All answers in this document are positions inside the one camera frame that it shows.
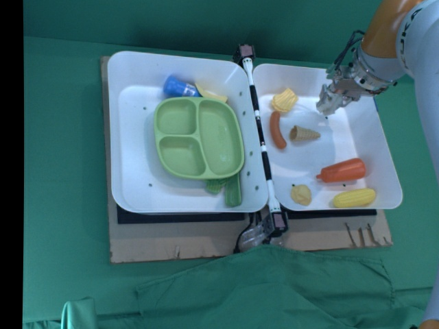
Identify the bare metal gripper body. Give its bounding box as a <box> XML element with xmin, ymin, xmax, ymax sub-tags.
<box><xmin>329</xmin><ymin>61</ymin><xmax>388</xmax><ymax>106</ymax></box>

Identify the tan ice cream cone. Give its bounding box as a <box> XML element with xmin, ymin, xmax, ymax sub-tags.
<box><xmin>288</xmin><ymin>125</ymin><xmax>322</xmax><ymax>143</ymax></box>

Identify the white plastic tray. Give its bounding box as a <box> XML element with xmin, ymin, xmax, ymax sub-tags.
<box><xmin>106</xmin><ymin>50</ymin><xmax>270</xmax><ymax>215</ymax></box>
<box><xmin>251</xmin><ymin>63</ymin><xmax>403</xmax><ymax>212</ymax></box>

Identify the orange toy sausage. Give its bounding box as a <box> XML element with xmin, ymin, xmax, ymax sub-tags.
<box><xmin>268</xmin><ymin>110</ymin><xmax>288</xmax><ymax>150</ymax></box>

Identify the black and white thin rod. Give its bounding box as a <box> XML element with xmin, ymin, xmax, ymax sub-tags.
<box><xmin>241</xmin><ymin>57</ymin><xmax>284</xmax><ymax>216</ymax></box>

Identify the orange squeeze bottle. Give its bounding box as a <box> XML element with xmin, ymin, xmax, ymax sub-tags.
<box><xmin>316</xmin><ymin>158</ymin><xmax>367</xmax><ymax>184</ymax></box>

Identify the yellow toy corn cob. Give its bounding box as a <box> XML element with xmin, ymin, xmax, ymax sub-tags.
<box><xmin>332</xmin><ymin>188</ymin><xmax>377</xmax><ymax>209</ymax></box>

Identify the yellow lumpy toy food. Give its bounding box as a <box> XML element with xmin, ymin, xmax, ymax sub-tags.
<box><xmin>290</xmin><ymin>184</ymin><xmax>313</xmax><ymax>206</ymax></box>

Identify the yellow cheese slice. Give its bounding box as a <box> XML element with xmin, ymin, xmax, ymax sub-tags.
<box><xmin>194</xmin><ymin>82</ymin><xmax>229</xmax><ymax>104</ymax></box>

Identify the green divided plate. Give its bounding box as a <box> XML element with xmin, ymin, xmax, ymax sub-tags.
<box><xmin>153</xmin><ymin>96</ymin><xmax>246</xmax><ymax>180</ymax></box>

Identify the green toy cactus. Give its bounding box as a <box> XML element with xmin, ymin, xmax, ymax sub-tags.
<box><xmin>204</xmin><ymin>172</ymin><xmax>243</xmax><ymax>208</ymax></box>

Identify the blue bottle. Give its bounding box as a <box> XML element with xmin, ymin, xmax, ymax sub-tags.
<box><xmin>163</xmin><ymin>74</ymin><xmax>202</xmax><ymax>99</ymax></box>

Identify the green cloth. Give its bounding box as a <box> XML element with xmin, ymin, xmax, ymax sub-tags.
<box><xmin>132</xmin><ymin>244</ymin><xmax>434</xmax><ymax>329</ymax></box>

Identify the brown cardboard board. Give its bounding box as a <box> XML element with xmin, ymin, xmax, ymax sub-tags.
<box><xmin>100</xmin><ymin>56</ymin><xmax>394</xmax><ymax>265</ymax></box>

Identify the black block with thin wires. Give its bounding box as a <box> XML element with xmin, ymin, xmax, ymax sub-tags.
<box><xmin>233</xmin><ymin>43</ymin><xmax>257</xmax><ymax>65</ymax></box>
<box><xmin>263</xmin><ymin>210</ymin><xmax>289</xmax><ymax>238</ymax></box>

